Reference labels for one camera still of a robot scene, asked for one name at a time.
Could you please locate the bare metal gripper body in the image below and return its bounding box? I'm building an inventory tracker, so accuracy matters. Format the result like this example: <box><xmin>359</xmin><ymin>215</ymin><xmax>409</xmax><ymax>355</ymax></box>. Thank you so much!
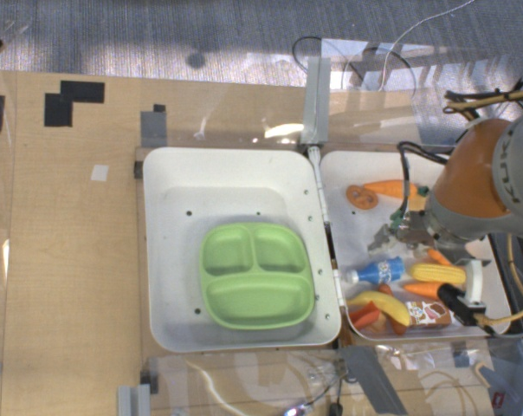
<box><xmin>394</xmin><ymin>210</ymin><xmax>439</xmax><ymax>250</ymax></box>

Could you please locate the blue bottle white cap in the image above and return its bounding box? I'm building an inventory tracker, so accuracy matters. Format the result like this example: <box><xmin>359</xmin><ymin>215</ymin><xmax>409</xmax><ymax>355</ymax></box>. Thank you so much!
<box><xmin>344</xmin><ymin>255</ymin><xmax>407</xmax><ymax>286</ymax></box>

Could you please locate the white plastic tray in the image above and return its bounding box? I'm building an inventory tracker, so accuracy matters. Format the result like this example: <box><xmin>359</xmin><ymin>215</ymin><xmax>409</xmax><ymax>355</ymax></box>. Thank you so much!
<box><xmin>141</xmin><ymin>146</ymin><xmax>343</xmax><ymax>354</ymax></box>
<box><xmin>320</xmin><ymin>150</ymin><xmax>514</xmax><ymax>343</ymax></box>

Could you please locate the small orange carrot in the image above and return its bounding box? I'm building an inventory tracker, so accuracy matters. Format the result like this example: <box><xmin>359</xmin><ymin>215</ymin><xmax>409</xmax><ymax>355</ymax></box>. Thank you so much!
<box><xmin>426</xmin><ymin>248</ymin><xmax>453</xmax><ymax>268</ymax></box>

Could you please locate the orange pretzel biscuit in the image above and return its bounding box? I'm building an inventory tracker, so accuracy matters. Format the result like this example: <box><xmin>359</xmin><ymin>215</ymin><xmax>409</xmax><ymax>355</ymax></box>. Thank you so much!
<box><xmin>345</xmin><ymin>184</ymin><xmax>380</xmax><ymax>211</ymax></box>

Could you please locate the long orange carrot green top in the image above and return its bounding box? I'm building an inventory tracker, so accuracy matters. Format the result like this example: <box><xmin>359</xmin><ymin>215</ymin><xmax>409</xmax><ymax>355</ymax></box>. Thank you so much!
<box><xmin>362</xmin><ymin>179</ymin><xmax>430</xmax><ymax>201</ymax></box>

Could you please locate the yellow corn cob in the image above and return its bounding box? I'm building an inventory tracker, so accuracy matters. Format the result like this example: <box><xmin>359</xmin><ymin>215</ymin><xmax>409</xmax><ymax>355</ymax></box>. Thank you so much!
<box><xmin>409</xmin><ymin>262</ymin><xmax>468</xmax><ymax>286</ymax></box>

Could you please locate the short orange carrot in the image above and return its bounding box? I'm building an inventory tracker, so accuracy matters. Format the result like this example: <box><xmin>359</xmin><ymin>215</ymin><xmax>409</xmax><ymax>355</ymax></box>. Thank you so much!
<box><xmin>403</xmin><ymin>280</ymin><xmax>445</xmax><ymax>300</ymax></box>

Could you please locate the yellow banana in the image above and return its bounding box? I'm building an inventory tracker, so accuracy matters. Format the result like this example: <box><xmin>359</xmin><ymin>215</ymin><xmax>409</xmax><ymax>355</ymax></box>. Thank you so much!
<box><xmin>346</xmin><ymin>289</ymin><xmax>412</xmax><ymax>327</ymax></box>

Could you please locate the red pepper slice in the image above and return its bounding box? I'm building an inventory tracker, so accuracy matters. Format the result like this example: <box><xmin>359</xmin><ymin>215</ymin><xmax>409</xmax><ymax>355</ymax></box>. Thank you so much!
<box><xmin>348</xmin><ymin>300</ymin><xmax>381</xmax><ymax>330</ymax></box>

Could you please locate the brown milk carton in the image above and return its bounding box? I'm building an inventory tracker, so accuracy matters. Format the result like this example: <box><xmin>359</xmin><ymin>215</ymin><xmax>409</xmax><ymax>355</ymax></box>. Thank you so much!
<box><xmin>405</xmin><ymin>300</ymin><xmax>455</xmax><ymax>329</ymax></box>

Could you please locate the green divided plate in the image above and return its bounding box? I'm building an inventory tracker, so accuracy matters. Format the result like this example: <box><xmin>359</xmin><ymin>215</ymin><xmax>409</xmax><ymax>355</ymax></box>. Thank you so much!
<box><xmin>198</xmin><ymin>222</ymin><xmax>317</xmax><ymax>331</ymax></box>

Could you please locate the black cylinder on white bracket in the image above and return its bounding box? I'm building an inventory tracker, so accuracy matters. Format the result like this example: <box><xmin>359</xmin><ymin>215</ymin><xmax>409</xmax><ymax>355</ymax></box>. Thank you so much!
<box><xmin>436</xmin><ymin>259</ymin><xmax>488</xmax><ymax>328</ymax></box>

